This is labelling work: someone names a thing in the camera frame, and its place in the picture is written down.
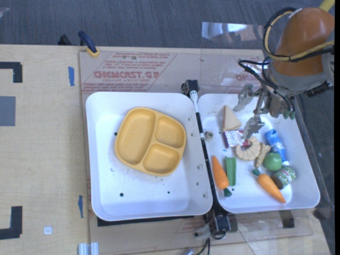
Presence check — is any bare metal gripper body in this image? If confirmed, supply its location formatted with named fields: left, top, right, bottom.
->
left=254, top=88, right=295, bottom=118

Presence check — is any beige triangular sandwich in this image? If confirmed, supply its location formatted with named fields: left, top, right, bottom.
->
left=221, top=105, right=243, bottom=133

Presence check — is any blue and white bottle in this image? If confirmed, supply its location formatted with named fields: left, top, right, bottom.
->
left=263, top=129, right=291, bottom=167

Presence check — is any green apple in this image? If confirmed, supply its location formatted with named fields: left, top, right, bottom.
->
left=262, top=152, right=283, bottom=172

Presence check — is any green pea pod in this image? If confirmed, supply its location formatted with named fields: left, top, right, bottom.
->
left=225, top=156, right=237, bottom=187

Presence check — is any thin black and white rod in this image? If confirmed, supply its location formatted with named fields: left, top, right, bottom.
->
left=189, top=90, right=222, bottom=215

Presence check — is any orange carrot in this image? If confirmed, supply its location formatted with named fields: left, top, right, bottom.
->
left=211, top=155, right=233, bottom=198
left=252, top=168, right=287, bottom=205

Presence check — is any green and white can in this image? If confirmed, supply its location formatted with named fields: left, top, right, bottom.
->
left=270, top=165, right=297, bottom=190

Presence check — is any white plastic tray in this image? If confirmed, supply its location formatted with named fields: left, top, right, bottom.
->
left=85, top=91, right=214, bottom=222
left=198, top=93, right=321, bottom=214

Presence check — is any yellow divided plate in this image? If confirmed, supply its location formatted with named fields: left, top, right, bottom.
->
left=114, top=107, right=188, bottom=177

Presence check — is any brown cardboard board red print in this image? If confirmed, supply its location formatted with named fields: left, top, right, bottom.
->
left=79, top=46, right=324, bottom=252

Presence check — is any beige ring biscuit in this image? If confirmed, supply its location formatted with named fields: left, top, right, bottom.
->
left=234, top=136, right=262, bottom=162

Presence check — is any black block with thin wires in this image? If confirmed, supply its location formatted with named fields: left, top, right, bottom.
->
left=213, top=214, right=231, bottom=234
left=181, top=79, right=200, bottom=95

